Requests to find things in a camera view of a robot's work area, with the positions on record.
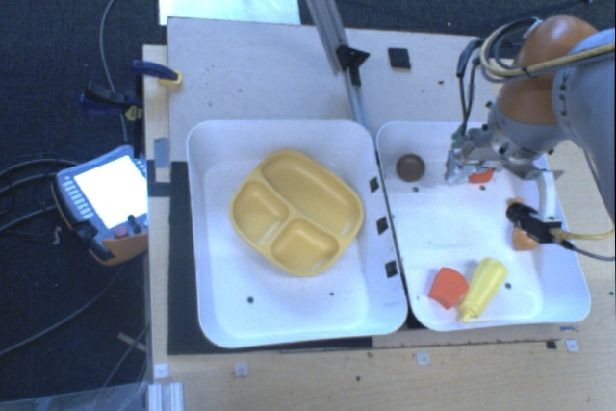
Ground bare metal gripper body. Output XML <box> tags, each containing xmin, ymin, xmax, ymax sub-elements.
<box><xmin>453</xmin><ymin>126</ymin><xmax>564</xmax><ymax>182</ymax></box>

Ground brown ball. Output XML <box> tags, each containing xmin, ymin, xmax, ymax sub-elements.
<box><xmin>395</xmin><ymin>152</ymin><xmax>427</xmax><ymax>183</ymax></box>

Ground white plastic tray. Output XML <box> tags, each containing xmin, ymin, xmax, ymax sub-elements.
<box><xmin>186</xmin><ymin>118</ymin><xmax>410</xmax><ymax>349</ymax></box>
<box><xmin>375</xmin><ymin>119</ymin><xmax>593</xmax><ymax>333</ymax></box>

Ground red-orange cup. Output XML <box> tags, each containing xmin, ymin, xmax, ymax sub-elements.
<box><xmin>427</xmin><ymin>266</ymin><xmax>471</xmax><ymax>311</ymax></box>

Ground yellow squeeze bottle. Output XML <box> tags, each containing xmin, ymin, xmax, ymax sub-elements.
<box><xmin>457</xmin><ymin>256</ymin><xmax>510</xmax><ymax>324</ymax></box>

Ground black square pad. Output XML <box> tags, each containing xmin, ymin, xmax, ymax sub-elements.
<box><xmin>387</xmin><ymin>46</ymin><xmax>413</xmax><ymax>71</ymax></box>

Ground yellow divided plate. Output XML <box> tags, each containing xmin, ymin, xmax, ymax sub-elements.
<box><xmin>228</xmin><ymin>149</ymin><xmax>366</xmax><ymax>278</ymax></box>

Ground pale wooden board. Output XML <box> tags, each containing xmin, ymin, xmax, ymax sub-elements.
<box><xmin>166</xmin><ymin>15</ymin><xmax>569</xmax><ymax>348</ymax></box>

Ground black cylinder on white bracket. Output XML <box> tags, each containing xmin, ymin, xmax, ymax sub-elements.
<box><xmin>504</xmin><ymin>170</ymin><xmax>564</xmax><ymax>245</ymax></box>

